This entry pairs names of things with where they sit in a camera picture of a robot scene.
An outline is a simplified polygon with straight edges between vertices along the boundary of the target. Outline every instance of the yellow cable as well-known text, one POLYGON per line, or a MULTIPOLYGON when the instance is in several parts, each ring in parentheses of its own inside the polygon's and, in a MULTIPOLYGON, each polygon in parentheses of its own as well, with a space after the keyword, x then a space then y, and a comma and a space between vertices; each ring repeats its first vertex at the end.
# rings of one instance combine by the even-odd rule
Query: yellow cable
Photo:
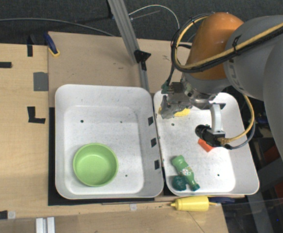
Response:
MULTIPOLYGON (((198 21, 200 21, 200 20, 202 20, 202 19, 205 19, 205 18, 206 18, 206 17, 199 18, 198 20, 194 21, 194 23, 196 23, 196 22, 198 22, 198 21)), ((228 49, 228 50, 226 50, 226 51, 224 51, 224 52, 221 52, 220 54, 214 55, 214 56, 212 56, 212 57, 210 57, 210 58, 207 58, 207 59, 205 59, 205 60, 201 60, 201 61, 196 62, 196 63, 187 64, 187 65, 182 65, 182 64, 178 61, 178 59, 177 59, 177 47, 178 47, 178 45, 179 45, 179 43, 180 43, 182 37, 184 36, 184 34, 187 32, 187 30, 188 30, 194 23, 193 23, 193 22, 190 23, 190 24, 179 34, 179 38, 178 38, 177 43, 176 43, 175 60, 176 60, 177 66, 178 66, 179 68, 182 68, 182 69, 192 69, 193 67, 198 67, 198 66, 200 66, 200 65, 202 65, 202 64, 205 64, 205 63, 207 63, 207 62, 209 62, 209 61, 215 60, 215 59, 217 59, 217 58, 224 57, 224 56, 226 56, 226 55, 228 55, 228 54, 230 54, 230 53, 235 52, 236 50, 239 50, 239 49, 241 49, 241 48, 247 46, 248 44, 253 43, 254 41, 256 41, 256 40, 258 40, 258 39, 260 39, 260 38, 262 38, 262 37, 268 35, 269 33, 273 32, 273 31, 276 31, 277 29, 283 27, 283 22, 282 22, 282 23, 280 23, 280 24, 278 24, 278 25, 276 25, 276 26, 274 26, 274 27, 272 27, 272 28, 270 28, 270 29, 268 29, 268 30, 265 30, 264 32, 262 32, 262 33, 260 33, 260 34, 258 34, 258 35, 256 35, 256 36, 250 38, 249 40, 246 40, 245 42, 242 42, 242 43, 238 44, 235 48, 230 48, 230 49, 228 49)))
POLYGON ((241 133, 238 136, 235 136, 233 138, 224 138, 224 137, 218 138, 217 140, 221 143, 222 146, 224 146, 225 144, 227 144, 229 142, 232 142, 232 141, 235 141, 237 139, 240 139, 242 136, 246 135, 250 131, 250 129, 253 127, 254 120, 255 120, 254 109, 253 109, 253 106, 252 106, 248 96, 246 96, 244 94, 243 94, 243 96, 244 96, 245 101, 247 102, 248 108, 250 110, 251 119, 250 119, 250 122, 249 122, 249 126, 243 133, 241 133))

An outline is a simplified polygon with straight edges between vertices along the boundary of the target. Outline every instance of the yellow mustard bottle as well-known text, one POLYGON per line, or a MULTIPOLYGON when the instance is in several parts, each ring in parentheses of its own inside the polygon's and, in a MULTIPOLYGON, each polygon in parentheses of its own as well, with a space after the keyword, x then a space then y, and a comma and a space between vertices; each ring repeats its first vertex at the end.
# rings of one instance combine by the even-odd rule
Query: yellow mustard bottle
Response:
POLYGON ((171 206, 178 211, 205 212, 209 209, 209 198, 207 196, 192 196, 176 199, 171 206))

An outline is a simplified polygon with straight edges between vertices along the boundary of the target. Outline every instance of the toy sink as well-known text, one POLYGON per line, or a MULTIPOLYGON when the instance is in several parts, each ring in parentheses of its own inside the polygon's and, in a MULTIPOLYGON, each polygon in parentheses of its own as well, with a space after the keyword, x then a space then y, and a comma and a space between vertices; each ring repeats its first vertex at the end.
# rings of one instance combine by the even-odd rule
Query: toy sink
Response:
MULTIPOLYGON (((163 95, 157 92, 154 96, 154 109, 158 128, 161 157, 165 171, 166 183, 177 196, 192 195, 250 195, 257 192, 259 179, 252 159, 249 145, 235 150, 217 147, 205 151, 198 144, 195 128, 200 125, 212 125, 210 110, 200 110, 193 107, 186 116, 176 116, 162 119, 158 111, 163 95), (172 186, 172 180, 177 175, 171 160, 183 155, 195 174, 195 181, 200 188, 196 191, 177 191, 172 186)), ((222 128, 226 137, 234 137, 244 131, 240 110, 236 99, 227 94, 219 93, 212 101, 225 103, 221 110, 222 128)), ((237 146, 246 140, 246 136, 231 142, 237 146)))
MULTIPOLYGON (((163 190, 162 163, 166 184, 176 196, 256 193, 259 180, 248 144, 236 150, 218 147, 206 152, 198 144, 195 128, 199 124, 212 124, 210 111, 194 107, 186 116, 162 119, 159 115, 162 97, 158 91, 152 100, 139 87, 80 84, 59 87, 55 94, 57 191, 72 200, 153 198, 163 190), (88 186, 73 171, 75 153, 89 143, 108 146, 118 158, 117 175, 104 186, 88 186), (198 190, 193 192, 187 186, 186 190, 177 191, 172 187, 177 171, 171 160, 178 155, 183 155, 194 171, 198 190)), ((213 102, 226 104, 222 109, 226 137, 244 131, 233 96, 220 93, 213 102)), ((231 145, 245 140, 244 136, 231 145)))
POLYGON ((55 94, 55 185, 67 199, 153 198, 163 189, 150 94, 138 87, 66 84, 55 94), (83 145, 101 143, 118 158, 108 184, 91 187, 73 171, 83 145))

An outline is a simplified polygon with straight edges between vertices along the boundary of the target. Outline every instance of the green bottle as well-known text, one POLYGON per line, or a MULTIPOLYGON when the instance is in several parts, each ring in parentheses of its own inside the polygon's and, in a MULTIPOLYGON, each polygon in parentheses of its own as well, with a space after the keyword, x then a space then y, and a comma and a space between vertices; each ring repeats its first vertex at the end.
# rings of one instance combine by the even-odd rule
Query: green bottle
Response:
POLYGON ((191 167, 185 161, 185 158, 182 155, 175 157, 172 160, 173 166, 176 167, 180 175, 184 176, 193 191, 196 191, 200 188, 199 184, 195 182, 195 175, 191 167))

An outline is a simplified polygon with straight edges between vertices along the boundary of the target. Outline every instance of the cable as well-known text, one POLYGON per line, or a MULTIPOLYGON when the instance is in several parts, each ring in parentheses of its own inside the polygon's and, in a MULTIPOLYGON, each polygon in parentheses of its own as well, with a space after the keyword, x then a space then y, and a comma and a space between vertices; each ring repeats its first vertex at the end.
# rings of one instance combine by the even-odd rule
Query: cable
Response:
POLYGON ((138 16, 138 17, 130 17, 130 19, 131 19, 131 21, 133 21, 133 20, 135 20, 135 19, 142 18, 142 17, 146 17, 146 16, 149 16, 149 15, 158 13, 158 12, 160 12, 160 10, 156 10, 156 11, 154 11, 154 12, 150 12, 150 13, 147 13, 147 14, 144 14, 144 15, 141 15, 141 16, 138 16))
POLYGON ((187 48, 187 49, 191 49, 191 45, 189 45, 189 44, 179 44, 179 47, 184 47, 184 48, 187 48))
POLYGON ((232 138, 219 137, 217 140, 220 142, 220 144, 222 146, 225 146, 227 143, 230 143, 232 141, 240 139, 241 137, 246 135, 250 131, 250 129, 253 127, 254 120, 255 120, 254 109, 253 109, 253 106, 252 106, 248 96, 243 94, 243 97, 245 98, 245 101, 248 104, 248 108, 249 108, 250 115, 251 115, 251 119, 250 119, 249 125, 248 125, 247 129, 243 133, 239 134, 238 136, 235 136, 235 137, 232 137, 232 138))
POLYGON ((195 37, 195 33, 189 37, 189 39, 187 40, 187 42, 192 42, 192 39, 193 39, 194 37, 195 37))
POLYGON ((247 143, 249 143, 249 141, 253 138, 253 136, 254 136, 254 134, 255 134, 255 128, 256 128, 256 124, 254 123, 254 124, 253 124, 253 127, 252 127, 252 129, 251 129, 251 131, 250 131, 250 135, 249 135, 248 139, 247 139, 244 143, 242 143, 242 144, 240 144, 240 145, 238 145, 238 146, 231 146, 231 145, 229 145, 229 144, 226 144, 226 145, 225 145, 225 148, 227 148, 227 149, 229 149, 229 150, 235 150, 235 149, 239 149, 239 148, 243 147, 244 145, 246 145, 247 143))
POLYGON ((220 54, 214 55, 210 58, 207 58, 205 60, 193 63, 193 64, 187 64, 182 65, 179 60, 177 59, 177 47, 179 46, 180 41, 182 40, 184 34, 188 31, 190 27, 192 27, 196 22, 205 19, 208 16, 205 17, 198 17, 197 19, 193 19, 191 22, 185 24, 182 27, 182 30, 179 30, 173 40, 172 44, 172 52, 171 52, 171 58, 172 62, 175 65, 175 68, 181 72, 185 73, 195 73, 195 72, 201 72, 207 69, 210 69, 220 63, 223 63, 232 57, 237 56, 238 54, 247 51, 249 49, 252 49, 253 47, 270 40, 280 34, 283 33, 283 23, 280 23, 254 37, 251 39, 242 42, 238 44, 237 46, 230 48, 220 54))
POLYGON ((96 29, 96 28, 93 28, 93 27, 90 27, 90 26, 86 26, 86 25, 74 23, 74 22, 69 22, 69 21, 56 20, 56 19, 47 19, 47 18, 7 18, 7 19, 0 19, 0 22, 5 22, 5 21, 51 21, 51 22, 59 22, 59 23, 66 23, 66 24, 70 24, 70 25, 73 25, 73 26, 79 26, 79 27, 91 29, 91 30, 103 33, 105 35, 115 36, 113 34, 110 34, 108 32, 105 32, 103 30, 99 30, 99 29, 96 29))
POLYGON ((177 16, 175 15, 175 13, 174 13, 171 9, 169 9, 168 7, 165 7, 165 6, 163 6, 163 5, 151 4, 151 5, 142 7, 142 8, 140 8, 140 9, 138 9, 138 10, 135 10, 135 11, 129 13, 128 15, 131 16, 132 14, 135 14, 136 12, 141 11, 141 10, 146 9, 146 8, 149 8, 149 7, 161 7, 161 8, 167 9, 167 10, 168 10, 169 12, 171 12, 171 13, 173 14, 173 16, 175 17, 176 22, 177 22, 177 28, 179 29, 179 21, 178 21, 177 16))
POLYGON ((166 80, 166 82, 165 82, 165 84, 167 85, 167 86, 169 86, 170 85, 170 82, 171 82, 171 79, 172 79, 172 75, 173 75, 173 73, 174 73, 174 67, 173 67, 173 65, 172 65, 172 67, 171 67, 171 72, 170 72, 170 76, 167 78, 167 80, 166 80))

